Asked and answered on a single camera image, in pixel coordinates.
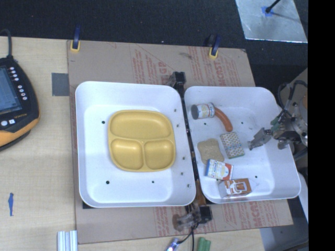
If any small white printed can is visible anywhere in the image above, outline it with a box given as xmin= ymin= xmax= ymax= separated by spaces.
xmin=191 ymin=102 xmax=216 ymax=120

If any orange sausage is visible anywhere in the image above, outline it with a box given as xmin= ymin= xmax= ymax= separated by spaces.
xmin=214 ymin=107 xmax=233 ymax=132

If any yellow divided plate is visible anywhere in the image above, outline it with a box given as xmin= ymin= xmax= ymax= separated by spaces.
xmin=107 ymin=109 xmax=176 ymax=173

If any tan bread slice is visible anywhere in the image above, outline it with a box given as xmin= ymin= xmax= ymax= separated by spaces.
xmin=197 ymin=138 xmax=225 ymax=166

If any green ridged toy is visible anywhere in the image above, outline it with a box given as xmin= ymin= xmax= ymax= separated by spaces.
xmin=196 ymin=236 xmax=212 ymax=251

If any thin black and white rod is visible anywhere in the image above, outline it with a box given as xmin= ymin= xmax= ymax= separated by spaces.
xmin=180 ymin=86 xmax=205 ymax=207

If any brown and white carton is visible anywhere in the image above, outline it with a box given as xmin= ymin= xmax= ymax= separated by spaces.
xmin=218 ymin=178 xmax=253 ymax=199

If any white packet with orange pattern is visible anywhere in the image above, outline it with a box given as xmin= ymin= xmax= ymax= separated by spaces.
xmin=219 ymin=131 xmax=245 ymax=159

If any white plastic tray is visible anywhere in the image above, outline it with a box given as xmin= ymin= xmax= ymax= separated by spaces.
xmin=184 ymin=86 xmax=302 ymax=204
xmin=75 ymin=81 xmax=197 ymax=209

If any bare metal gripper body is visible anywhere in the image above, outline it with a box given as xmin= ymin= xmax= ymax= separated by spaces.
xmin=272 ymin=113 xmax=309 ymax=144

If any black block with thin wires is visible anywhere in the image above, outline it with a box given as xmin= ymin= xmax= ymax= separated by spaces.
xmin=173 ymin=71 xmax=187 ymax=88
xmin=199 ymin=206 xmax=213 ymax=223

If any white blue and red carton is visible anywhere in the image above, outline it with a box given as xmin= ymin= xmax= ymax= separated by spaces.
xmin=204 ymin=158 xmax=234 ymax=181

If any brown cardboard board red print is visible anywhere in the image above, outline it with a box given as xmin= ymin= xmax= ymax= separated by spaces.
xmin=66 ymin=40 xmax=294 ymax=245

